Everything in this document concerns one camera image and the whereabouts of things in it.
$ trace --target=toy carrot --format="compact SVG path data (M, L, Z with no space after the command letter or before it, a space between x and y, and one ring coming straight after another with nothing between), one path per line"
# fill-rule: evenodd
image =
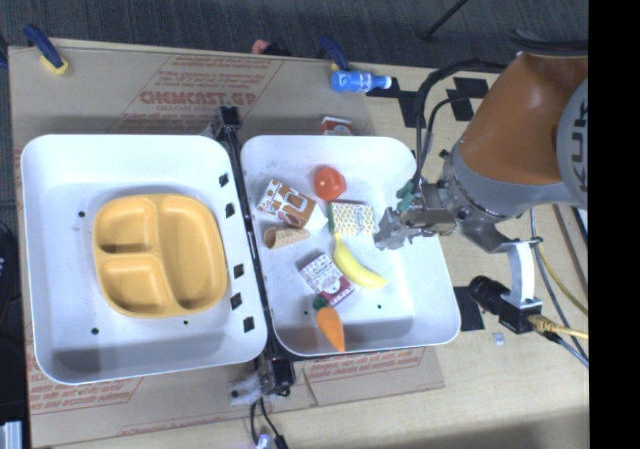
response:
M316 322L322 333L334 348L344 352L344 327L338 311L324 298L316 298L313 301L313 308L316 309Z

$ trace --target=blue clamp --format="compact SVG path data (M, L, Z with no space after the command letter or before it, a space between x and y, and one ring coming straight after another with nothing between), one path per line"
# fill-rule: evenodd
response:
M340 44L336 42L329 35L323 35L320 37L320 45L324 52L327 53L329 58L331 58L339 70L349 70L349 60L347 59L346 53L340 47Z
M57 75L64 74L67 71L69 63L58 54L47 35L38 26L30 22L24 27L24 34L42 53L40 62L47 69Z

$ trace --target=toy tomato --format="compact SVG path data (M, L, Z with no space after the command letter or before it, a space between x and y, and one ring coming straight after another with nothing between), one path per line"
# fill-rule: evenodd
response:
M317 196L330 202L345 192L347 184L338 170L323 166L313 176L313 187Z

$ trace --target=cardboard sheet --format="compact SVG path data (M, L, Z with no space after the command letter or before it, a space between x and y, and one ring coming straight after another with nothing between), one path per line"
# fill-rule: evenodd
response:
M219 106L239 108L241 141L271 134L322 134L325 116L348 118L354 134L373 134L369 105L397 101L338 94L330 64L182 49L53 40L70 63L54 76L37 49L10 50L11 94L21 258L26 262L19 159L33 138L48 133L199 134ZM416 88L407 85L407 89ZM245 379L252 363L67 386L42 373L34 356L23 274L29 403L34 447L210 424L249 415L232 406L227 384ZM297 383L272 411L444 387L434 348L339 356L295 364Z

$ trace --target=yellow plate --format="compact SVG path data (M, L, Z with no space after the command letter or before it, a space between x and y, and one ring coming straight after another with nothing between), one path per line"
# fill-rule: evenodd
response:
M193 314L213 307L227 289L218 224L189 196L106 203L93 223L93 250L103 296L128 316Z

